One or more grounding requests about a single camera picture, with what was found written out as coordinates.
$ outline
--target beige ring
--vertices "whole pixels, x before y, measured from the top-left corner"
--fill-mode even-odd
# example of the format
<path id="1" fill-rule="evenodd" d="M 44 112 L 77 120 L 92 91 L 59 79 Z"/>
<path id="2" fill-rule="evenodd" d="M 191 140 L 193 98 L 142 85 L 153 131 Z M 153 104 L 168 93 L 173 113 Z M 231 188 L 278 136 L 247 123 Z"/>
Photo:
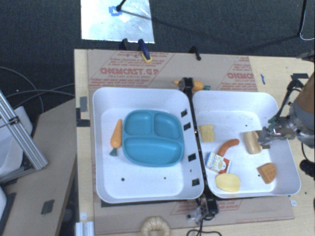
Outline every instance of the beige ring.
<path id="1" fill-rule="evenodd" d="M 151 217 L 143 223 L 141 233 L 143 236 L 149 236 L 149 232 L 153 230 L 163 231 L 163 236 L 170 236 L 171 229 L 161 217 Z"/>

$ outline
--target blue divided dish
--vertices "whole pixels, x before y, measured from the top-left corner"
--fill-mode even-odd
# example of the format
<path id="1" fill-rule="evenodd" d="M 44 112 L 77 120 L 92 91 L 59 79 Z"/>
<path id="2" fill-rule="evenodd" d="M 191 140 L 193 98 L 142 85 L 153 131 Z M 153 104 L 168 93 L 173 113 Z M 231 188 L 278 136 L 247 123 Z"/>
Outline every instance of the blue divided dish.
<path id="1" fill-rule="evenodd" d="M 176 117 L 165 112 L 133 111 L 124 120 L 123 151 L 133 163 L 172 166 L 184 154 L 182 126 Z"/>

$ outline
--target black floor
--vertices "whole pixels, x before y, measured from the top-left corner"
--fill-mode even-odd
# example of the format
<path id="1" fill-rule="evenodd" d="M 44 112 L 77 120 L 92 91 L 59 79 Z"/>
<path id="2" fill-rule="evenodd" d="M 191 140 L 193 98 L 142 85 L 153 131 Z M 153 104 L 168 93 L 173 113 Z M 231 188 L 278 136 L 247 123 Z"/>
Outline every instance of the black floor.
<path id="1" fill-rule="evenodd" d="M 149 0 L 155 44 L 150 51 L 294 57 L 314 49 L 298 36 L 303 0 Z M 303 29 L 314 37 L 315 0 L 308 0 Z M 0 66 L 26 76 L 38 89 L 74 83 L 73 50 L 118 49 L 118 42 L 81 39 L 80 0 L 0 0 Z M 0 69 L 4 95 L 32 90 L 12 71 Z M 63 89 L 74 94 L 74 86 Z M 12 106 L 33 96 L 8 98 Z M 72 96 L 42 96 L 44 111 Z M 23 104 L 32 122 L 38 98 Z"/>

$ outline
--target blue clamp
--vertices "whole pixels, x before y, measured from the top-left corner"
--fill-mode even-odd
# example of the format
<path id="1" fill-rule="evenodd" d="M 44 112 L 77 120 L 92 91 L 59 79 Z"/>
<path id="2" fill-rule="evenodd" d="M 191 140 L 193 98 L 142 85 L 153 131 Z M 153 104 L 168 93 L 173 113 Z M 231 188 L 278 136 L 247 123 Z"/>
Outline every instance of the blue clamp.
<path id="1" fill-rule="evenodd" d="M 149 50 L 143 39 L 138 40 L 139 49 L 142 51 L 141 57 L 146 63 L 151 63 L 152 58 L 150 56 Z"/>
<path id="2" fill-rule="evenodd" d="M 114 17 L 117 17 L 117 16 L 119 16 L 119 15 L 122 15 L 122 11 L 117 11 L 116 10 L 116 6 L 109 6 L 108 7 L 108 11 L 109 11 L 109 13 L 112 15 L 112 16 L 114 16 Z"/>

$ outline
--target blue marking on paper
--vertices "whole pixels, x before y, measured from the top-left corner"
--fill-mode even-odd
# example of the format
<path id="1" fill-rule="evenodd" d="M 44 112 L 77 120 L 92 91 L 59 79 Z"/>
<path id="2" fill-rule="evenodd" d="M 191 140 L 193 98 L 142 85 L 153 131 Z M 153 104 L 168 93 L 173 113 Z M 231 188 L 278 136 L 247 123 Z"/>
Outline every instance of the blue marking on paper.
<path id="1" fill-rule="evenodd" d="M 265 85 L 266 84 L 265 83 L 265 77 L 262 74 L 260 74 L 260 76 L 261 76 L 262 83 Z"/>
<path id="2" fill-rule="evenodd" d="M 117 16 L 119 16 L 119 15 L 122 15 L 122 13 L 123 12 L 118 12 L 117 10 L 116 10 L 116 6 L 109 6 L 108 7 L 108 11 L 109 11 L 109 13 L 113 16 L 113 17 L 117 17 Z"/>

